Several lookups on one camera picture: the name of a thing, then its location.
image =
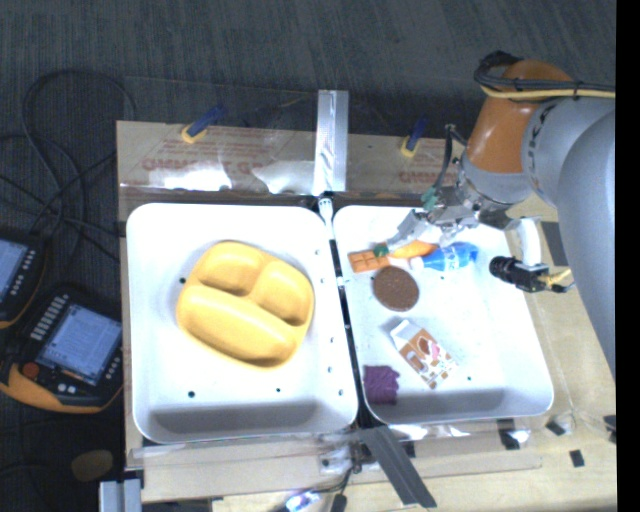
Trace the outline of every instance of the yellow bowl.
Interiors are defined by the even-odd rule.
[[[178,298],[182,331],[226,356],[271,368],[300,347],[311,323],[313,287],[275,256],[235,241],[198,260]]]

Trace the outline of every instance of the dark floor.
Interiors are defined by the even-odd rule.
[[[190,111],[193,99],[164,94],[168,84],[342,89],[354,105],[381,113],[383,122],[356,129],[404,135],[425,113],[426,136],[440,138],[447,123],[470,133],[484,99],[473,71],[494,50],[615,83],[616,22],[614,0],[5,0],[0,173],[13,185],[0,182],[0,228],[29,229],[33,212],[56,193],[25,127],[63,181],[89,169],[84,186],[63,195],[65,215],[114,228],[114,121],[134,112],[106,76],[142,106],[135,112],[141,120],[179,121],[171,117]],[[68,69],[81,73],[50,75]],[[50,80],[30,89],[45,75]],[[145,101],[151,97],[159,99]],[[52,218],[38,225],[52,226]],[[116,238],[94,231],[91,238],[99,245],[68,227],[55,229],[44,288],[72,281],[119,299]],[[120,402],[77,417],[0,396],[0,509],[96,510],[97,484],[76,481],[70,461],[106,448],[121,462],[120,419]]]

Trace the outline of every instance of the brown disc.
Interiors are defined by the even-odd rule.
[[[420,291],[409,272],[385,267],[373,279],[373,294],[392,311],[408,311],[418,302]]]

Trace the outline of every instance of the device screen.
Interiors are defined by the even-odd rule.
[[[95,386],[121,337],[120,322],[71,304],[36,361],[66,369]]]
[[[16,272],[27,252],[27,246],[0,238],[0,300],[13,285]]]

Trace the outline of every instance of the orange block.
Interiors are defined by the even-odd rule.
[[[386,256],[376,257],[373,251],[352,252],[347,255],[351,268],[357,274],[360,272],[370,272],[391,265]]]

